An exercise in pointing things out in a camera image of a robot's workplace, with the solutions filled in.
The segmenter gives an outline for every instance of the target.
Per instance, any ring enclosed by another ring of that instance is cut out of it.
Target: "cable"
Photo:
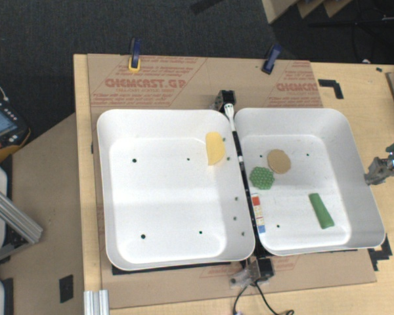
[[[9,98],[7,97],[6,93],[4,92],[1,86],[0,86],[0,92],[3,94],[3,100],[5,102],[9,102]]]
[[[244,288],[242,288],[241,289],[241,291],[239,292],[239,294],[238,294],[238,296],[236,297],[236,299],[235,299],[235,302],[234,302],[234,308],[233,308],[233,315],[237,315],[238,313],[237,313],[237,311],[236,311],[236,304],[238,303],[238,299],[240,298],[240,296],[243,294],[243,292],[245,292],[245,290],[248,288],[248,286],[255,286],[257,289],[258,289],[258,292],[260,292],[260,295],[261,295],[261,297],[263,298],[263,301],[264,301],[264,303],[265,303],[265,305],[267,306],[267,308],[273,313],[273,315],[279,315],[278,313],[276,313],[271,307],[270,307],[270,305],[269,305],[269,303],[267,302],[267,300],[265,299],[265,297],[264,297],[264,293],[263,293],[263,291],[261,290],[261,288],[258,286],[258,280],[256,280],[254,283],[250,283],[250,284],[248,284],[248,285],[246,285]],[[289,310],[289,311],[287,311],[287,313],[286,313],[286,315],[294,315],[295,314],[295,311],[292,309],[292,310]]]

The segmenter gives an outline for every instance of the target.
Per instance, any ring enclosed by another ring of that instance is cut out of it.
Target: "blue clamp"
[[[140,70],[140,44],[142,40],[133,38],[131,40],[130,52],[131,57],[129,59],[129,70],[132,72],[138,72]]]
[[[279,44],[275,44],[271,47],[269,54],[267,56],[267,60],[264,62],[261,71],[265,72],[266,74],[271,74],[274,68],[274,62],[278,58],[278,55],[282,52],[282,46]]]

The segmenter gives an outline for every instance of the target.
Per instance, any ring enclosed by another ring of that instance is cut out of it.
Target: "black cable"
[[[258,286],[258,281],[255,281],[254,283],[249,284],[251,286],[255,286],[258,289],[258,292],[260,292],[261,297],[263,298],[264,303],[266,304],[267,308],[269,308],[269,310],[273,313],[273,315],[279,315],[278,313],[276,313],[269,305],[269,303],[267,302],[267,300],[264,297],[264,293],[261,290],[261,288]],[[234,308],[233,308],[233,315],[237,314],[236,311],[236,304],[238,303],[238,299],[240,298],[240,296],[243,294],[243,292],[245,292],[245,290],[248,288],[249,285],[246,285],[244,288],[241,289],[241,291],[239,292],[238,296],[235,299],[234,302]],[[294,315],[295,311],[294,310],[289,310],[287,311],[286,315]]]

